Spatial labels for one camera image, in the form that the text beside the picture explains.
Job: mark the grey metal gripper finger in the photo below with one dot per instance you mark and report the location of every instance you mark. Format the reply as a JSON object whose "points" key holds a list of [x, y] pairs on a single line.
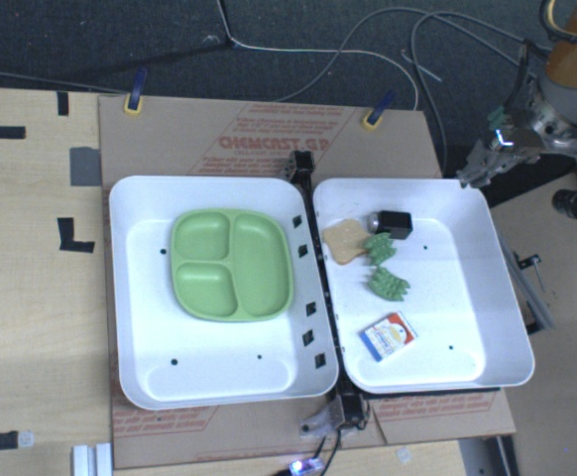
{"points": [[473, 164], [496, 166]]}

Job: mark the black can with silver end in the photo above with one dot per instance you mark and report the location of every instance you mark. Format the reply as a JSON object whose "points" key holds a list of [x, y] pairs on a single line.
{"points": [[396, 224]]}

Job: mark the black cylinder on white bracket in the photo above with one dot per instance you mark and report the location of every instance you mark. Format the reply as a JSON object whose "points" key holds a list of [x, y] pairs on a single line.
{"points": [[568, 204]]}

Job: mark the white plastic tray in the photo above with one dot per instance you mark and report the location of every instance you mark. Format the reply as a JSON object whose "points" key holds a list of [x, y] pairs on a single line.
{"points": [[219, 365], [447, 315]]}

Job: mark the white red and blue carton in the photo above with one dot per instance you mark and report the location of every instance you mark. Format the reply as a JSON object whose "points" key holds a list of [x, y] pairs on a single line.
{"points": [[388, 336]]}

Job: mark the tan bread slice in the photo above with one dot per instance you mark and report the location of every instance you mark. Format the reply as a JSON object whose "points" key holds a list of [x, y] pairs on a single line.
{"points": [[343, 241]]}

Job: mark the green divided plate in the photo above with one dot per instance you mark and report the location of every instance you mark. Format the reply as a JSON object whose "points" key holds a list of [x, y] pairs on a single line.
{"points": [[249, 266]]}

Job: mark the thin black and white rod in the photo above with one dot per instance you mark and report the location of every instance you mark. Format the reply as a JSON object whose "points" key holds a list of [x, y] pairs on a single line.
{"points": [[324, 275]]}

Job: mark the brown cardboard board red print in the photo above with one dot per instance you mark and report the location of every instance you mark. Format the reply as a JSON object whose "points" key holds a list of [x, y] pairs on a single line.
{"points": [[179, 137]]}

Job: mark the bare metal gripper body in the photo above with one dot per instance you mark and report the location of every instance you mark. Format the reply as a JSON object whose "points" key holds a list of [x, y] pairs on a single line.
{"points": [[526, 142]]}

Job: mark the green broccoli piece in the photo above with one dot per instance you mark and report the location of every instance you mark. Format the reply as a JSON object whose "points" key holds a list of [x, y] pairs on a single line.
{"points": [[380, 249], [386, 284]]}

